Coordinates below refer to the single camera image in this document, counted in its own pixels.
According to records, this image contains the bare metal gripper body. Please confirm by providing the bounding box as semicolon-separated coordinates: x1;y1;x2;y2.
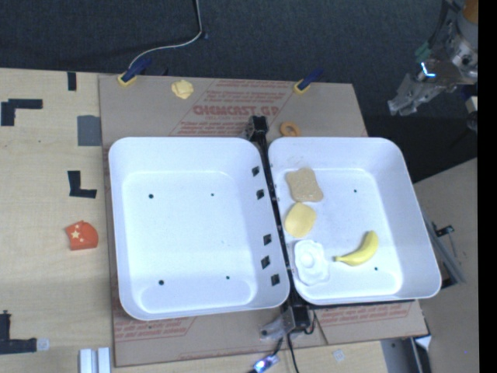
418;44;479;95

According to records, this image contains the brown doughnut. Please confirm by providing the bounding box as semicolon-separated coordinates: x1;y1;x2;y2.
279;120;302;138

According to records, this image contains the white plastic tray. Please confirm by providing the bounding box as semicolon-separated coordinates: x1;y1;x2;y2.
267;136;443;307
107;136;291;322

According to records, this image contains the tan bread slice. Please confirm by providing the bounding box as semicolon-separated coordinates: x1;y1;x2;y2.
284;166;325;204

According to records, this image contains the yellow banana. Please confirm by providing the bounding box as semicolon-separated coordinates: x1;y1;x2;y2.
332;229;380;267

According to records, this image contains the yellow round biscuit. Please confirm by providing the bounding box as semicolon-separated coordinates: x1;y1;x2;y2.
283;201;318;239

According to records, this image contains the thin black rod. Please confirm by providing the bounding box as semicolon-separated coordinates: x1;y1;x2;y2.
257;130;301;311

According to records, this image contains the white fried egg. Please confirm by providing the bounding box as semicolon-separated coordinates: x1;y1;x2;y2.
293;239;331;288

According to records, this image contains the pale yellow toy food piece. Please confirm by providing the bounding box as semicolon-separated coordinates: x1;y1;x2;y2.
171;79;195;100

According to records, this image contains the brown cardboard board red print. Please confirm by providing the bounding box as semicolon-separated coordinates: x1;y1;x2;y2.
97;75;430;368

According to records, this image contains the black cylinder on white bracket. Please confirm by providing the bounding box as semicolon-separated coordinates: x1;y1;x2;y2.
465;96;479;132

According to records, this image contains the black block with thin wires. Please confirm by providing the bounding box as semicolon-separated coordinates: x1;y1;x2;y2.
286;304;316;334
245;115;270;143

